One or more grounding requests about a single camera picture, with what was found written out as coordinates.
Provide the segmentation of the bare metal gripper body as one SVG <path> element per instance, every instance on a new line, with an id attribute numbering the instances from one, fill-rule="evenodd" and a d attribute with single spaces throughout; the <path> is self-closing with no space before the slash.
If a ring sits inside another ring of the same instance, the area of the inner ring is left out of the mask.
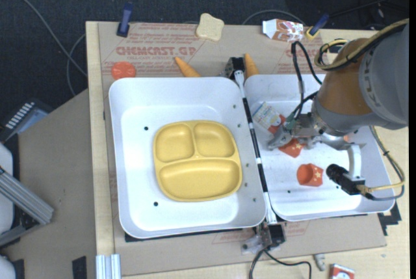
<path id="1" fill-rule="evenodd" d="M 356 133 L 358 126 L 350 125 L 348 115 L 311 112 L 302 114 L 292 128 L 291 135 L 299 143 L 301 138 L 319 137 L 321 143 L 336 150 L 345 150 L 349 142 L 345 136 Z"/>

